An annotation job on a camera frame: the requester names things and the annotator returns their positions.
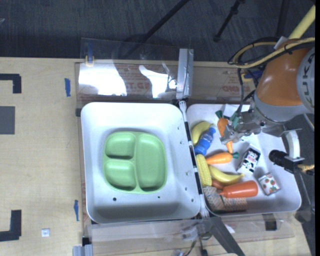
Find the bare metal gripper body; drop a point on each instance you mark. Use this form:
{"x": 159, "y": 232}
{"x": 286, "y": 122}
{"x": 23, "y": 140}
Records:
{"x": 248, "y": 123}

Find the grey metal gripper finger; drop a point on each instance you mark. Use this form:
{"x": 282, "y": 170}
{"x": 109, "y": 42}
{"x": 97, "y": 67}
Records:
{"x": 227, "y": 134}
{"x": 238, "y": 137}

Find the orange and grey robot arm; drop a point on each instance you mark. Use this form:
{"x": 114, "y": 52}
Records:
{"x": 280, "y": 80}

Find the blue bottle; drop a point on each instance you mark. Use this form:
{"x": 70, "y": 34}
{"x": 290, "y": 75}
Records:
{"x": 203, "y": 143}

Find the cow print carton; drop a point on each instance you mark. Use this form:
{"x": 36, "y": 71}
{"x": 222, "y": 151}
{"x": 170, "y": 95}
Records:
{"x": 250, "y": 160}

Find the yellow banana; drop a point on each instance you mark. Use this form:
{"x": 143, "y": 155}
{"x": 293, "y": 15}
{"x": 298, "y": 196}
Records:
{"x": 198, "y": 130}
{"x": 222, "y": 177}

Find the yellow corn cob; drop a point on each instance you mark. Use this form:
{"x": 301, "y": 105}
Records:
{"x": 203, "y": 170}

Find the orange squeeze bottle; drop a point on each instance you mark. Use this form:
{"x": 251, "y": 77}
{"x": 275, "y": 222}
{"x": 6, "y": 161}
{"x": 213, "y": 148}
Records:
{"x": 241, "y": 189}

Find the strawberry print can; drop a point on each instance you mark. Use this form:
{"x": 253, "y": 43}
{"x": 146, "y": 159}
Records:
{"x": 268, "y": 183}

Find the orange patterned packet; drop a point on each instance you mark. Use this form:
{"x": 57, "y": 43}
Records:
{"x": 225, "y": 203}

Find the white plastic tray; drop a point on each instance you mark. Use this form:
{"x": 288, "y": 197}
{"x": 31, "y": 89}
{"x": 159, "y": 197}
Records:
{"x": 280, "y": 200}
{"x": 100, "y": 155}

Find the green divided plate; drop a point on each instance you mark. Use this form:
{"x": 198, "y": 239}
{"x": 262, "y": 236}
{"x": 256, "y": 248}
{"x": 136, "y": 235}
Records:
{"x": 150, "y": 160}

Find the small white square piece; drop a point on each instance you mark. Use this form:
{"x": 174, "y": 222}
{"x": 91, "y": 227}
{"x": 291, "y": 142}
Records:
{"x": 45, "y": 232}

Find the black cylinder on white bracket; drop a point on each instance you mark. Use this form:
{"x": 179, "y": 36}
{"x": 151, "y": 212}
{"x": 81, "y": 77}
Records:
{"x": 281, "y": 158}

